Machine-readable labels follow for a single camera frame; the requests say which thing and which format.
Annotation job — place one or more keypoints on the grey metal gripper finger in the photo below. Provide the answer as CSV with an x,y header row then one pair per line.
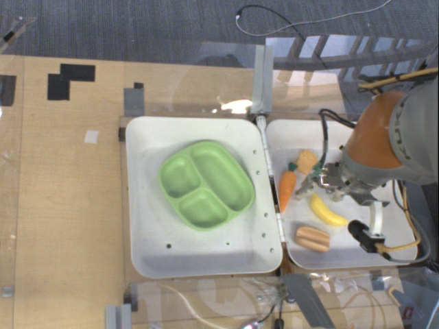
x,y
306,185
339,196

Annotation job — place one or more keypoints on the tan bread roll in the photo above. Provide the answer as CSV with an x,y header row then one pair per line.
x,y
312,239

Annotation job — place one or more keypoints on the green divided plate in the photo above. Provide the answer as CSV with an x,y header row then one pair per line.
x,y
219,173

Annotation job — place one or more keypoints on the yellow banana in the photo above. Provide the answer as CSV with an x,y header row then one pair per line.
x,y
327,212

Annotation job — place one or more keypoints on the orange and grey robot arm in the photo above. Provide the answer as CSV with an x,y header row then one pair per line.
x,y
377,139

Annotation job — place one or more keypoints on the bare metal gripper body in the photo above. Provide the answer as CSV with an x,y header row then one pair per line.
x,y
334,178

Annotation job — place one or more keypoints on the yellow biscuit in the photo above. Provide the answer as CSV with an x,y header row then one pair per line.
x,y
306,161

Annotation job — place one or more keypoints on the orange carrot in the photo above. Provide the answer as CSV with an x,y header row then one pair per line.
x,y
287,185

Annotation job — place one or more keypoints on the black cylinder on white bracket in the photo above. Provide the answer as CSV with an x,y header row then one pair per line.
x,y
363,235

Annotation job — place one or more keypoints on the white plastic tray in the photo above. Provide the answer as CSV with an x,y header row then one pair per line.
x,y
205,252
343,257

